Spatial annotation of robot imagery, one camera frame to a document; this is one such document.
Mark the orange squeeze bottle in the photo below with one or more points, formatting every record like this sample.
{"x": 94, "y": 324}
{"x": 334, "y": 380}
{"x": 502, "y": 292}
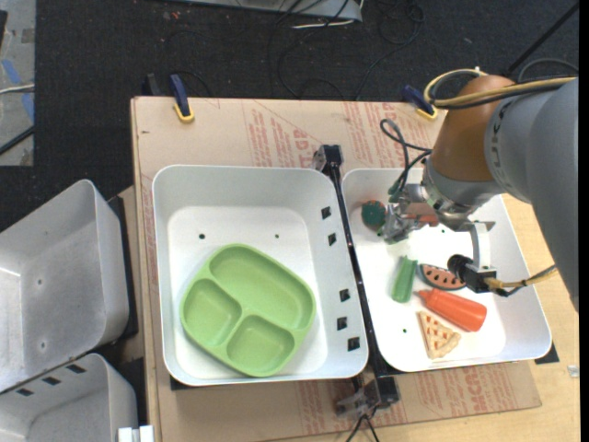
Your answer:
{"x": 458, "y": 311}

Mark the white plastic tray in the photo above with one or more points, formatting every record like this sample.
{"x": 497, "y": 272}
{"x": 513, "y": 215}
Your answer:
{"x": 69, "y": 408}
{"x": 511, "y": 320}
{"x": 239, "y": 191}
{"x": 60, "y": 283}

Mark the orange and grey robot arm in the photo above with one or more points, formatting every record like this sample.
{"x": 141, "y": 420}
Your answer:
{"x": 529, "y": 145}

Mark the brown cardboard board red print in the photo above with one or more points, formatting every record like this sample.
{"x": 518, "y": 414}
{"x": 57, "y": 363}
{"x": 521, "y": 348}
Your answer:
{"x": 257, "y": 127}

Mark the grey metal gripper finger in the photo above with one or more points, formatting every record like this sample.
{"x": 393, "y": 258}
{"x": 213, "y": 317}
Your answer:
{"x": 405, "y": 229}
{"x": 389, "y": 224}

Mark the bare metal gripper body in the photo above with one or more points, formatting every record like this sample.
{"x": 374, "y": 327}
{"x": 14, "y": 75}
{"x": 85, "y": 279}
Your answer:
{"x": 421, "y": 212}

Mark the green and orange doughnut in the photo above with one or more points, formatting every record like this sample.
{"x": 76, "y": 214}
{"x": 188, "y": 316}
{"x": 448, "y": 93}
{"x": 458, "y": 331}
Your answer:
{"x": 371, "y": 213}

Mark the black cylinder on white bracket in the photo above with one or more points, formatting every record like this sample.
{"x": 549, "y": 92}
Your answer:
{"x": 478, "y": 272}

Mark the watermelon slice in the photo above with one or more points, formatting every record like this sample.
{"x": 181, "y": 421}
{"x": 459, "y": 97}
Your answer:
{"x": 439, "y": 278}

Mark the green divided plate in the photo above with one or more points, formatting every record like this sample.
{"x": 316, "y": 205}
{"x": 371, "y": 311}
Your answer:
{"x": 257, "y": 293}

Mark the thin black rod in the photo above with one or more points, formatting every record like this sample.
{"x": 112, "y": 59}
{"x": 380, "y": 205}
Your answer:
{"x": 356, "y": 265}

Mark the pie slice with red lattice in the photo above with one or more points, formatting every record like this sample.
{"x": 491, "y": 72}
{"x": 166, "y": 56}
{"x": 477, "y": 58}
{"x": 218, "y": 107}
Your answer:
{"x": 437, "y": 336}

